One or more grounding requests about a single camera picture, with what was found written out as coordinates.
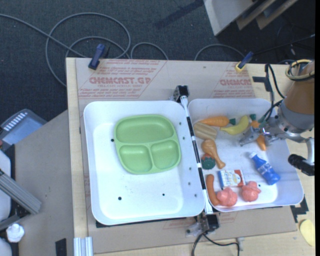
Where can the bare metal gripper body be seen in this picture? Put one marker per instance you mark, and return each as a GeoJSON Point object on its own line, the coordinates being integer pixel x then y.
{"type": "Point", "coordinates": [276, 130]}

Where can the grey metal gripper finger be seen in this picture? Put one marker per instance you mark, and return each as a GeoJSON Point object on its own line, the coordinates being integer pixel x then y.
{"type": "Point", "coordinates": [247, 137]}
{"type": "Point", "coordinates": [271, 141]}

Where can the small orange carrot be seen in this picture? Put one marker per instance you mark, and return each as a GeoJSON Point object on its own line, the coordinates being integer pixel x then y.
{"type": "Point", "coordinates": [261, 142]}

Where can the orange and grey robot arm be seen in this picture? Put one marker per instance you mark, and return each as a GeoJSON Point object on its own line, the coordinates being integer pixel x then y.
{"type": "Point", "coordinates": [300, 95]}

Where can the yellow banana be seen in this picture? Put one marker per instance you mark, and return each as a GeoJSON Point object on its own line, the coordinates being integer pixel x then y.
{"type": "Point", "coordinates": [237, 127]}

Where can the white plastic tray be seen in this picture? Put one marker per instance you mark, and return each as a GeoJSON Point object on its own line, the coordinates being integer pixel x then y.
{"type": "Point", "coordinates": [145, 195]}
{"type": "Point", "coordinates": [237, 157]}

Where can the blue bottle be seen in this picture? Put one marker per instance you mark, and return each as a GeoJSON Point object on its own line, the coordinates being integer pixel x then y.
{"type": "Point", "coordinates": [266, 170]}

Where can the large orange carrot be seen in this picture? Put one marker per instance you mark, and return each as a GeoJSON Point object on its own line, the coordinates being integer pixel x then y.
{"type": "Point", "coordinates": [215, 121]}

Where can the orange chicken drumstick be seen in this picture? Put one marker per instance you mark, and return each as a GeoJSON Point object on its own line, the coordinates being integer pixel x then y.
{"type": "Point", "coordinates": [210, 147]}

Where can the tan ridged bread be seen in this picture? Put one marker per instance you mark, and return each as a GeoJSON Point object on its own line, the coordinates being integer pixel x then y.
{"type": "Point", "coordinates": [205, 130]}

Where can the white blue and orange carton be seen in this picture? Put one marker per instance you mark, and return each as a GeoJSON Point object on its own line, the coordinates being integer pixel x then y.
{"type": "Point", "coordinates": [231, 178]}

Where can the green and orange round toy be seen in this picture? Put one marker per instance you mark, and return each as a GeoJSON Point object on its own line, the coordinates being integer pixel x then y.
{"type": "Point", "coordinates": [208, 163]}

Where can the thin black and white rod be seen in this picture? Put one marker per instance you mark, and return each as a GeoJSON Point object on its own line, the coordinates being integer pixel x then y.
{"type": "Point", "coordinates": [193, 140]}

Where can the pink lumpy toy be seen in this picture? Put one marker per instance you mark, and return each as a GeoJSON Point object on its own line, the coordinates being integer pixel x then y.
{"type": "Point", "coordinates": [250, 192]}
{"type": "Point", "coordinates": [227, 197]}

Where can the orange sausage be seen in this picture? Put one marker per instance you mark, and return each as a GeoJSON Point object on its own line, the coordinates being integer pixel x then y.
{"type": "Point", "coordinates": [211, 187]}

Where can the pale yellow flat piece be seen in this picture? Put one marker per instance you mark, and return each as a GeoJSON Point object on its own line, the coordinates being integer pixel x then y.
{"type": "Point", "coordinates": [307, 232]}

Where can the green divided plate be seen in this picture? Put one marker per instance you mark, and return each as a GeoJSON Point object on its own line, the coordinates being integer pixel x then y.
{"type": "Point", "coordinates": [145, 140]}

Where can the brown cardboard board red print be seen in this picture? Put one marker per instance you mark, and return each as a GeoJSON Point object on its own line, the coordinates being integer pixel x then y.
{"type": "Point", "coordinates": [155, 77]}

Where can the white plastic bottle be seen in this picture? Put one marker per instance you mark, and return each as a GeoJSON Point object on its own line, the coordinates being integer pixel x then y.
{"type": "Point", "coordinates": [15, 233]}

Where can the black cylinder on white bracket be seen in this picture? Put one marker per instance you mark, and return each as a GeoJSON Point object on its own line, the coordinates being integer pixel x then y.
{"type": "Point", "coordinates": [298, 161]}

